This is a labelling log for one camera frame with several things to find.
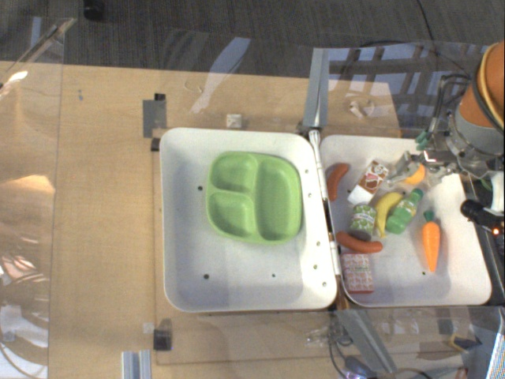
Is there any pink patterned carton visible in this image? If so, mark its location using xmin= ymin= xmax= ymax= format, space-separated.
xmin=340 ymin=252 xmax=376 ymax=295

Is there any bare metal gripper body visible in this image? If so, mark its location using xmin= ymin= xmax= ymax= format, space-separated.
xmin=421 ymin=132 xmax=496 ymax=180

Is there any black cylinder on white bracket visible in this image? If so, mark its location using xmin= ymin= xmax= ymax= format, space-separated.
xmin=460 ymin=171 xmax=505 ymax=229

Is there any green plastic bottle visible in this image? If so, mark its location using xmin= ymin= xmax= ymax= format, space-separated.
xmin=385 ymin=187 xmax=425 ymax=235

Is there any orange carrot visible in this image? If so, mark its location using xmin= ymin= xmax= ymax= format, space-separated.
xmin=421 ymin=209 xmax=442 ymax=274

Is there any red-brown toy sausage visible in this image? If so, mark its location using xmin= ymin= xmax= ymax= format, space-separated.
xmin=335 ymin=231 xmax=384 ymax=254
xmin=326 ymin=162 xmax=351 ymax=202

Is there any green divided plate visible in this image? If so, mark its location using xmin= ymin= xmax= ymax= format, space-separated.
xmin=205 ymin=150 xmax=305 ymax=246

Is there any small green can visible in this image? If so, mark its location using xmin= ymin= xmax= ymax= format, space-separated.
xmin=349 ymin=203 xmax=378 ymax=237

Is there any orange round toy food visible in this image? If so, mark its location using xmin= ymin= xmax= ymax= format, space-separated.
xmin=402 ymin=163 xmax=427 ymax=186

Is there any yellow banana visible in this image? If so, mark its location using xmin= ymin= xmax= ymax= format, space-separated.
xmin=373 ymin=191 xmax=404 ymax=240

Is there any white plastic tray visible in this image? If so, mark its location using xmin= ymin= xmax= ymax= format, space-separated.
xmin=319 ymin=133 xmax=493 ymax=308
xmin=159 ymin=126 xmax=339 ymax=313

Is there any brown and white carton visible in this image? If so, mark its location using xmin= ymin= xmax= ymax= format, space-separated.
xmin=346 ymin=159 xmax=390 ymax=205

